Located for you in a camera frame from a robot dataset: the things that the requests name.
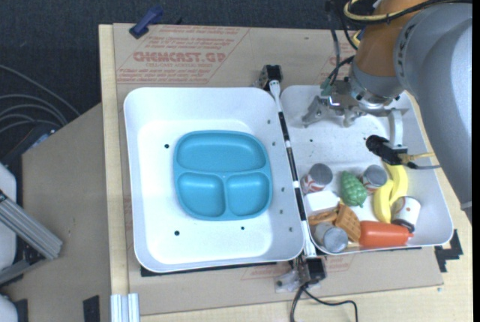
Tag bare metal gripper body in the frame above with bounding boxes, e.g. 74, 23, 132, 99
325, 80, 399, 116

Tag white plastic tray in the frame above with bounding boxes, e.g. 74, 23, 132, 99
280, 84, 455, 256
122, 86, 305, 273

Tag thin black and white rod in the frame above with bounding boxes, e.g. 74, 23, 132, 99
268, 81, 318, 260

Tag red and white can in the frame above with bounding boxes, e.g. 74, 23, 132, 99
361, 164, 389, 194
301, 163, 334, 194

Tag green grapes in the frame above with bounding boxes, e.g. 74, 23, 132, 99
340, 170, 368, 209

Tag yellow banana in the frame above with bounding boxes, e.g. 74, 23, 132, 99
373, 161, 410, 224

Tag orange pretzel biscuit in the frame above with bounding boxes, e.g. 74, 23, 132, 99
307, 210, 339, 227

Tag brown waffle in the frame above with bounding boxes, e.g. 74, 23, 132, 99
334, 203, 362, 242

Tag white can with red print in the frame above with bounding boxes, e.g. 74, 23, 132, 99
391, 195, 422, 232

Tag brown cardboard board red print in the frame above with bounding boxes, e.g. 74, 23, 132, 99
112, 23, 446, 316

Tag blue divided plate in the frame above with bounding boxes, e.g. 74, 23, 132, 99
172, 130, 273, 221

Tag grey metal can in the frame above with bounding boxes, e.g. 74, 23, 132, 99
313, 221, 350, 254

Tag black cylinder on white bracket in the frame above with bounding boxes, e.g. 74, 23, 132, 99
365, 108, 410, 167

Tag black block with thin wires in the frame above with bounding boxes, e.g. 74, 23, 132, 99
305, 257, 327, 284
258, 64, 284, 89

